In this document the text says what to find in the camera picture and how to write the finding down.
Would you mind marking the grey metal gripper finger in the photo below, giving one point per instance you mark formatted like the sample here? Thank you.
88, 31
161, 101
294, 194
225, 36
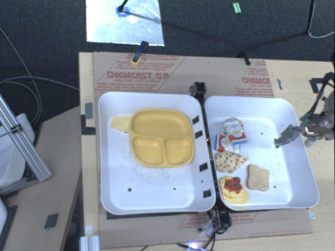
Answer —
286, 136

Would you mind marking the tan lattice pizza slice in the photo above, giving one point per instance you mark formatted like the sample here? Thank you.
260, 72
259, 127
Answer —
226, 161

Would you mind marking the yellow pasta with red sauce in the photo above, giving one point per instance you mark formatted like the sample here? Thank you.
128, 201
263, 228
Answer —
233, 189

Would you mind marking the yellow cheese slice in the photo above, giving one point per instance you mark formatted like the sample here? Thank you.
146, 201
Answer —
119, 123

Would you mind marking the red and white packet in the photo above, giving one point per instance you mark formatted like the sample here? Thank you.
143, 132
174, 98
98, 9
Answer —
224, 143

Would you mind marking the thin black and white rod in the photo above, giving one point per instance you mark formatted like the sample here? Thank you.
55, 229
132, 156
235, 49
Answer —
208, 140

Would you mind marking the brown cardboard board red print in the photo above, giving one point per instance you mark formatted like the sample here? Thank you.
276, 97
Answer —
167, 69

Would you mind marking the tan bread slice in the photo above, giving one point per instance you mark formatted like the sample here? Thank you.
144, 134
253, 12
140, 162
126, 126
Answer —
258, 178

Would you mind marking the yellow divided plate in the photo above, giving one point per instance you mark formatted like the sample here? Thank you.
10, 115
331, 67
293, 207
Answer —
159, 125

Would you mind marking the blue and white carton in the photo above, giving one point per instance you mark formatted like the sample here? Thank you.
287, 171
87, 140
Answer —
234, 128

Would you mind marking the white plastic tray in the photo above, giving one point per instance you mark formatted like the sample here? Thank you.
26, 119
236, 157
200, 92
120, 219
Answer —
282, 171
157, 189

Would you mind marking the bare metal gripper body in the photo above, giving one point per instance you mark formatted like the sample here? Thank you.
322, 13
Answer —
320, 127

